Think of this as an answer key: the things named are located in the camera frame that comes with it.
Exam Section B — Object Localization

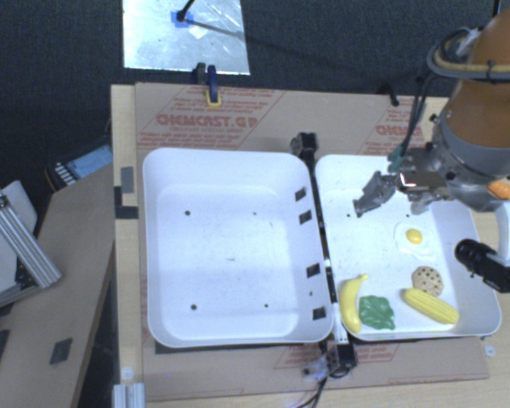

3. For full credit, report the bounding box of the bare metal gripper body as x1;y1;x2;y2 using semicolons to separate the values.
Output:
397;146;502;213

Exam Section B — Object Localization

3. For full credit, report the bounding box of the white and yellow fried egg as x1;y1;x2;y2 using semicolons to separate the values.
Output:
392;222;436;258

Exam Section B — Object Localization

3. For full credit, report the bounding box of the white plastic tray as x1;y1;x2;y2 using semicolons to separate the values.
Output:
141;146;336;349
314;154;503;343

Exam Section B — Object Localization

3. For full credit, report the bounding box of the thin black and white rod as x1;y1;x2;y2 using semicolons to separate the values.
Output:
302;150;346;344

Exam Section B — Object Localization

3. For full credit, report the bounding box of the tan chocolate chip biscuit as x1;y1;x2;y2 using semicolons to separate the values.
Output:
411;265;445;298

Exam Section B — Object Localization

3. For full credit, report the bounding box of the orange toy food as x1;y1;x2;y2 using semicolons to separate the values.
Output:
487;179;510;201

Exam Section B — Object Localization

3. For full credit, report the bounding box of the yellow corn cob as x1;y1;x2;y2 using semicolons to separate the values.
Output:
403;286;461;326

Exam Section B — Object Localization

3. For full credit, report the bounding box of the yellow banana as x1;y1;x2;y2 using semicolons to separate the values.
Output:
338;272;371;335

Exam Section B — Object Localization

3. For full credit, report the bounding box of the green lettuce leaf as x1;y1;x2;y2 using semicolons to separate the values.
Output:
358;295;397;332

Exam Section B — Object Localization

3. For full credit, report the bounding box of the brown cardboard board red print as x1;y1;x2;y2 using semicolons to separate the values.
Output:
133;82;490;403

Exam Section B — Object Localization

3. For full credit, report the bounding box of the black cylinder on white bracket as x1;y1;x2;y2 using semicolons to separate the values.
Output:
454;200;510;296

